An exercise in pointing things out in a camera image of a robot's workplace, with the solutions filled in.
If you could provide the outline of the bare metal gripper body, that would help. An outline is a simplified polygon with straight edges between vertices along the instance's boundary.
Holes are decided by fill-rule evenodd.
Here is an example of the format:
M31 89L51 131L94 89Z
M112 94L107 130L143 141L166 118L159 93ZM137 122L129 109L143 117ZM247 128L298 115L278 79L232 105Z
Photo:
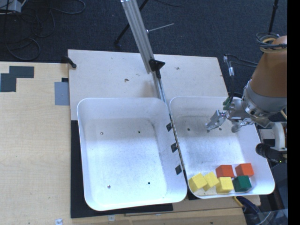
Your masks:
M252 124L258 124L263 128L272 127L271 115L271 112L262 110L246 97L233 99L225 113L229 121L248 118L252 120Z

